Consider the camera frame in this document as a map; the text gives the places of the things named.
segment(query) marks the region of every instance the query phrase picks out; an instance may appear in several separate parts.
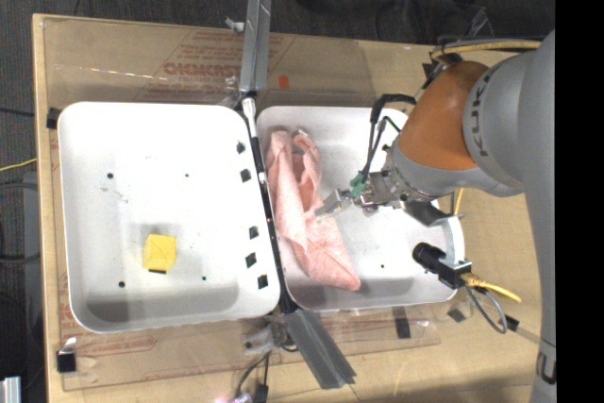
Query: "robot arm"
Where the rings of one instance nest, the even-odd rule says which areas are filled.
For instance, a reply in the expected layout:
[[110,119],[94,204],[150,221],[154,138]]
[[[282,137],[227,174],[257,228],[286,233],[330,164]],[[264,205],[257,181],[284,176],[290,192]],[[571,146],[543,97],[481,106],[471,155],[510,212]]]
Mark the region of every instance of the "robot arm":
[[370,173],[355,205],[401,207],[427,226],[447,215],[431,201],[461,187],[525,193],[543,297],[531,403],[557,400],[554,248],[555,33],[537,50],[487,69],[459,61],[427,87]]

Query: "yellow cube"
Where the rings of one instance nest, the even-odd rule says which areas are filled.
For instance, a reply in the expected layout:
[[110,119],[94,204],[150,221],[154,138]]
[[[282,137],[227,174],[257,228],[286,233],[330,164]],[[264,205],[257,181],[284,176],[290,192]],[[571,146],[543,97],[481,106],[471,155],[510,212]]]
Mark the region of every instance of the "yellow cube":
[[144,243],[143,267],[150,271],[168,272],[176,261],[176,237],[150,234]]

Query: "white plastic tray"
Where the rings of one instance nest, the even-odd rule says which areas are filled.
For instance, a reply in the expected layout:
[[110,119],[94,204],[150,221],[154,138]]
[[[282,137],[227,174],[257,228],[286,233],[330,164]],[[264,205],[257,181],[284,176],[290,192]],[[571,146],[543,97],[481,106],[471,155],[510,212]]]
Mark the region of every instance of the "white plastic tray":
[[[59,117],[59,152],[69,294],[82,326],[202,323],[277,305],[260,187],[235,111],[76,103]],[[258,236],[250,238],[251,227]],[[143,269],[149,233],[176,236],[176,263],[165,275]],[[268,286],[259,289],[262,276]]]
[[[363,167],[369,141],[369,109],[271,107],[262,111],[258,132],[266,153],[270,134],[277,129],[303,129],[321,152],[323,177],[319,194],[325,199],[335,189],[349,189],[350,179]],[[407,116],[385,109],[398,126]],[[382,142],[390,144],[396,131],[387,127]],[[385,153],[378,150],[372,170],[381,168]],[[420,242],[442,248],[455,260],[464,259],[461,225],[452,218],[440,227],[426,228],[403,210],[381,208],[365,217],[351,206],[336,216],[348,252],[361,279],[361,289],[349,292],[315,282],[302,271],[288,243],[279,240],[279,251],[288,291],[302,307],[315,311],[384,308],[442,302],[455,291],[433,274],[425,274],[412,259]]]

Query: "pink cloth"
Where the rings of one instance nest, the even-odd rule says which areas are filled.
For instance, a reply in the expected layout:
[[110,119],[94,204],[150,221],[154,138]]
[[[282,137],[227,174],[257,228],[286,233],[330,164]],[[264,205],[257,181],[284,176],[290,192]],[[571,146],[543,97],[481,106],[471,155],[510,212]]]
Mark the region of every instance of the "pink cloth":
[[331,286],[357,291],[361,281],[346,251],[336,221],[320,222],[314,211],[323,206],[317,194],[321,155],[309,136],[276,131],[266,156],[269,190],[279,235],[289,241],[304,272]]

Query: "wooden table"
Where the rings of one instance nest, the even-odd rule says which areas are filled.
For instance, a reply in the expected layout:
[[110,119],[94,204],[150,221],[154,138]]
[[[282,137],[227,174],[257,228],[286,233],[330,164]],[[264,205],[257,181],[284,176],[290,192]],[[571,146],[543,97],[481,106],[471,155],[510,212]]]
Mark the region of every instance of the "wooden table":
[[[56,132],[46,123],[49,109],[63,109],[79,100],[194,100],[211,91],[200,88],[204,83],[224,78],[224,66],[236,67],[238,61],[241,65],[241,42],[223,29],[41,14],[34,15],[32,30],[48,401],[213,402],[232,395],[241,370],[191,376],[181,372],[174,375],[178,378],[102,387],[88,381],[90,388],[66,390],[71,383],[57,372],[55,357],[64,343],[61,315],[69,311],[59,302],[65,275],[58,147]],[[326,85],[339,93],[334,100],[350,96],[362,100],[375,92],[413,94],[425,79],[428,52],[428,46],[411,44],[271,34],[269,87],[288,99],[302,99]],[[492,65],[505,57],[481,52],[466,58]],[[207,71],[199,73],[202,64],[224,68],[214,68],[217,77],[212,80]],[[279,89],[285,85],[289,90]],[[479,315],[459,324],[450,319],[430,321],[429,326],[437,329],[437,344],[383,351],[374,342],[375,351],[348,357],[358,374],[356,384],[339,390],[321,390],[300,359],[276,364],[269,372],[269,401],[528,401],[541,300],[524,196],[499,199],[468,190],[461,211],[466,213],[461,219],[466,254],[477,273],[523,296],[521,305],[501,301],[504,311],[521,322],[518,332],[499,335]],[[117,374],[132,364],[127,357],[117,361],[111,368]],[[78,361],[81,375],[75,378],[80,384],[93,374],[95,364],[95,358]]]

